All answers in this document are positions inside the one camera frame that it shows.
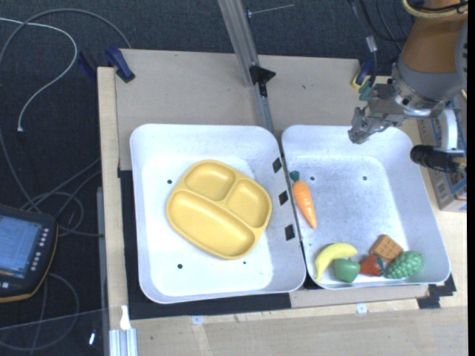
white cable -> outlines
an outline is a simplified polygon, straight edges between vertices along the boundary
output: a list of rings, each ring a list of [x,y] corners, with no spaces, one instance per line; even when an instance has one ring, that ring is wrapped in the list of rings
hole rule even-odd
[[[12,22],[14,24],[23,24],[23,22],[21,21],[16,21],[16,20],[12,20],[12,19],[5,19],[3,17],[0,17],[0,21],[5,21],[5,22]],[[46,25],[46,24],[36,24],[36,23],[32,23],[32,22],[28,22],[27,25],[33,25],[33,26],[36,26],[36,27],[46,27],[47,29],[52,29],[52,30],[56,30],[57,32],[60,32],[62,34],[64,34],[65,36],[67,36],[71,42],[73,43],[73,46],[74,46],[74,57],[73,57],[73,60],[71,61],[71,63],[65,68],[65,70],[59,74],[55,79],[53,79],[51,82],[47,83],[46,85],[44,85],[43,87],[41,87],[39,90],[37,90],[32,97],[30,97],[28,99],[28,101],[24,104],[23,108],[22,108],[22,112],[20,113],[20,116],[18,118],[18,127],[17,127],[17,131],[18,132],[23,132],[23,127],[22,127],[22,118],[23,118],[23,115],[24,115],[24,112],[27,110],[27,107],[30,105],[30,103],[44,90],[46,90],[48,87],[50,87],[51,85],[54,85],[56,82],[58,82],[64,75],[66,75],[66,73],[68,73],[68,71],[74,66],[74,62],[76,61],[76,58],[77,58],[77,55],[78,55],[78,50],[77,50],[77,44],[76,42],[74,41],[73,37],[71,37],[71,35],[69,33],[66,33],[63,29],[59,29],[58,27],[52,27],[50,25]]]

white tray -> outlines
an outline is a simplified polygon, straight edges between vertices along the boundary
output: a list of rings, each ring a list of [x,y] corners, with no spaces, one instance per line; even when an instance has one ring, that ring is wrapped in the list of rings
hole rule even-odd
[[[256,126],[147,124],[131,135],[139,281],[158,303],[296,290],[306,269],[278,143]],[[174,183],[204,159],[238,169],[272,199],[272,216],[252,251],[222,260],[184,240],[166,219]],[[292,226],[295,236],[289,236]]]
[[[353,283],[343,283],[330,266],[316,283],[346,289],[445,281],[450,263],[419,166],[410,160],[409,137],[389,128],[356,145],[348,129],[294,125],[282,135],[287,170],[300,172],[315,203],[317,229],[298,211],[309,275],[315,281],[315,257],[325,246],[350,243],[358,249],[352,260],[360,262],[378,236],[388,234],[404,250],[423,255],[421,272],[403,280],[360,274]]]

yellow plate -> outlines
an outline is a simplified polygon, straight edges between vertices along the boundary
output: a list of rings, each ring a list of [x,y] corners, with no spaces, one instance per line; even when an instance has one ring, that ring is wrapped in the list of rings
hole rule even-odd
[[[175,231],[198,248],[230,260],[251,251],[271,212],[272,201],[261,185],[214,160],[191,166],[166,204]]]

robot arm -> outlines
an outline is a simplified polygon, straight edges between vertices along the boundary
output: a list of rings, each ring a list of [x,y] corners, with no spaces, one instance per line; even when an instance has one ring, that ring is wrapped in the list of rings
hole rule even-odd
[[[445,127],[442,145],[417,145],[411,158],[436,170],[460,171],[466,161],[463,151],[456,149],[456,123],[447,103],[467,90],[468,0],[426,0],[420,10],[407,0],[402,2],[417,20],[391,79],[386,85],[375,85],[367,106],[355,109],[348,134],[361,144],[376,132],[404,124],[405,119],[439,117]]]

black clamp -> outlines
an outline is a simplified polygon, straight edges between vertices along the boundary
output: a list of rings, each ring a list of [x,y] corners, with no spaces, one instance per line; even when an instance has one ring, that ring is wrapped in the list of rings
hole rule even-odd
[[[274,71],[266,70],[261,66],[253,65],[249,68],[252,84],[259,84],[259,93],[262,97],[267,97],[266,83],[275,76]]]
[[[135,74],[132,73],[131,69],[128,67],[127,62],[122,55],[122,52],[115,46],[109,46],[105,50],[105,58],[108,62],[117,67],[116,74],[123,80],[125,83],[129,83],[132,79],[135,78]]]

